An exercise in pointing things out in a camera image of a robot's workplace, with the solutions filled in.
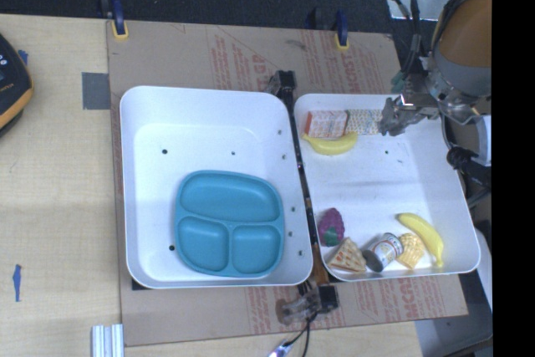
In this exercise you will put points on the white patterned packet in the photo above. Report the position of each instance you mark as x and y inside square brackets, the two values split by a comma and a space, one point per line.
[363, 121]

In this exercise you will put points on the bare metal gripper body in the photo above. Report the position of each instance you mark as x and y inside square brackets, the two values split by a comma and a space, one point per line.
[422, 106]

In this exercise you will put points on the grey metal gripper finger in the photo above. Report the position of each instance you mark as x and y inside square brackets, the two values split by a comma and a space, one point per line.
[390, 125]
[393, 105]

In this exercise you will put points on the white and red can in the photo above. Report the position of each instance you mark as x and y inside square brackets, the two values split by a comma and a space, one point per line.
[384, 251]

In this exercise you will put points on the pizza slice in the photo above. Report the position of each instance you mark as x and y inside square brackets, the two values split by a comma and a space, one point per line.
[347, 258]

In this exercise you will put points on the black cylinder on white bracket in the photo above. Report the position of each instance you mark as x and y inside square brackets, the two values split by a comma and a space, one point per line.
[466, 163]

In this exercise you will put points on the purple grapes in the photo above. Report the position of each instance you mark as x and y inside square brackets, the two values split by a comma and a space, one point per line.
[331, 223]

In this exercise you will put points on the yellow corn cob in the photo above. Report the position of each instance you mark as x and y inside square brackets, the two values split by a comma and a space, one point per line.
[411, 250]

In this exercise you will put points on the thin black and white rod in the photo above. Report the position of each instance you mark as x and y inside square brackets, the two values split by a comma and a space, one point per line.
[302, 175]

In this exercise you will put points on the orange carton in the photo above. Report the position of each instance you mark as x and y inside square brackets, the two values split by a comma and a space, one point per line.
[326, 123]

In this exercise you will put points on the yellow banana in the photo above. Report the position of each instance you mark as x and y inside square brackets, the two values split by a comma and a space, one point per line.
[332, 145]
[426, 233]

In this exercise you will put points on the blue divided plate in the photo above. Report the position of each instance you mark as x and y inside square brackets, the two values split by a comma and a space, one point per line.
[227, 221]

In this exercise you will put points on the brown cardboard board red print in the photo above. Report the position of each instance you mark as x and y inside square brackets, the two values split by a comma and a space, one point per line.
[188, 54]

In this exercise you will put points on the white plastic tray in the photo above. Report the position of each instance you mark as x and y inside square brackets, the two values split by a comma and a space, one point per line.
[200, 129]
[388, 184]

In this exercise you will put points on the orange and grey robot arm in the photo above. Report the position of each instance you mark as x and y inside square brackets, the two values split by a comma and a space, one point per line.
[466, 33]

